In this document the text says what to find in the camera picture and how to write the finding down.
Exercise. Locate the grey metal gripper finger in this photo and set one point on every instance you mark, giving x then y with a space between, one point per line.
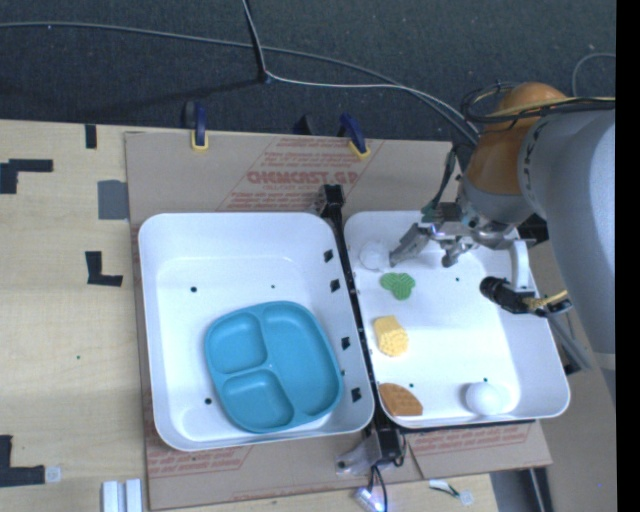
407 247
454 254

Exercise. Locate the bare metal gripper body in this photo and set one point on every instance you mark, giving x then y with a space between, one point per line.
457 227

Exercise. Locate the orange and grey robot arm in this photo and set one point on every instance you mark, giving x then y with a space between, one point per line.
565 200

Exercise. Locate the green broccoli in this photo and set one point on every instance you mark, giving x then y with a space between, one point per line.
397 286

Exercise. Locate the thin black rod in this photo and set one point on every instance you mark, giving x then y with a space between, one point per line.
358 310

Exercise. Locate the white plastic tray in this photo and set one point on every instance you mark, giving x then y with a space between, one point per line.
200 250
460 340

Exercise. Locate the yellow corn cob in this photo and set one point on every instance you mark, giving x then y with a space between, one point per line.
391 337

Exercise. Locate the white ball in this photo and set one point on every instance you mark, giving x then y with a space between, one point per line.
486 398

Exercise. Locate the brown cardboard board red print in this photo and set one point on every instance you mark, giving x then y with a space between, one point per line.
280 170

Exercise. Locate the orange biscuit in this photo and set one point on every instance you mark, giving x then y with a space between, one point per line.
399 401

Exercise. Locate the blue divided plate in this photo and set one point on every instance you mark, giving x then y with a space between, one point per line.
272 365

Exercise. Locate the black cylinder on white bracket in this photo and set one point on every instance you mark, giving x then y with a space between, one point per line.
502 292

